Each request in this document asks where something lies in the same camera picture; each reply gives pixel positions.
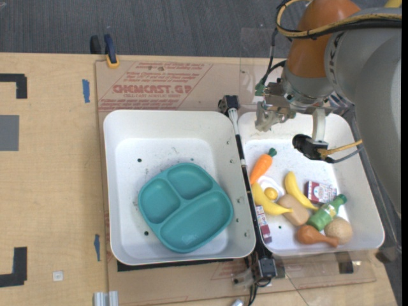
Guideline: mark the thin black and white rod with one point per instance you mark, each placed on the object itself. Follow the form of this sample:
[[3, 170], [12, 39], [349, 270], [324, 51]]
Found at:
[[245, 177]]

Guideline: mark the orange carrot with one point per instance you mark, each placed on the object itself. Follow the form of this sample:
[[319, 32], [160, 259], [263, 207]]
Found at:
[[260, 167]]

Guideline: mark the brown cardboard board red print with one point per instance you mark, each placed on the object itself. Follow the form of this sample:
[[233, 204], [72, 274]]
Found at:
[[153, 84]]

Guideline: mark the small red and white carton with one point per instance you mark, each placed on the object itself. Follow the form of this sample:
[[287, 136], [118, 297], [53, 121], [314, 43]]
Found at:
[[263, 223]]

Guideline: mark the tan bread loaf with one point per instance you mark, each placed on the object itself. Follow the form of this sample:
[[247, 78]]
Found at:
[[294, 210]]

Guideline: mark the green bottle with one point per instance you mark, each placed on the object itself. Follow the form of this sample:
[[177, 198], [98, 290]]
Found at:
[[323, 215]]

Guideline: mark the yellow banana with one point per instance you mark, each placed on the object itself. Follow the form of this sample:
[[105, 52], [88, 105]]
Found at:
[[266, 203], [294, 190]]

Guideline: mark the white fried egg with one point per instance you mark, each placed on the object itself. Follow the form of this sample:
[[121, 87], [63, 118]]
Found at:
[[267, 183]]

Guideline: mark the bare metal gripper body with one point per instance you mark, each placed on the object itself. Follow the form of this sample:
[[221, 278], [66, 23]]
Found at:
[[275, 96]]

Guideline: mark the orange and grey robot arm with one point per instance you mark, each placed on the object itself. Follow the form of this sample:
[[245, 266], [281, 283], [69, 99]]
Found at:
[[366, 75]]

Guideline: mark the round tan bread roll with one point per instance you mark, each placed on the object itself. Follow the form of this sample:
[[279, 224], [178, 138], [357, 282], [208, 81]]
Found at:
[[339, 230]]

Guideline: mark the white plastic tray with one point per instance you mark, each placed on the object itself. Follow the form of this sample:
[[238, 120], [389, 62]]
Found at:
[[350, 177], [159, 139]]

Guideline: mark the orange chicken drumstick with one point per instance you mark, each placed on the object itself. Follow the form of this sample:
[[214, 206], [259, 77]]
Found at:
[[310, 234]]

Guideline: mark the teal divided plate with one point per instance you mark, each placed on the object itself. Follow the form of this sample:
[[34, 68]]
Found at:
[[186, 207]]

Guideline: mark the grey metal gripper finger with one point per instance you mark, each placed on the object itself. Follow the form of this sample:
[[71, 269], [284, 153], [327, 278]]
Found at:
[[283, 114], [264, 116]]

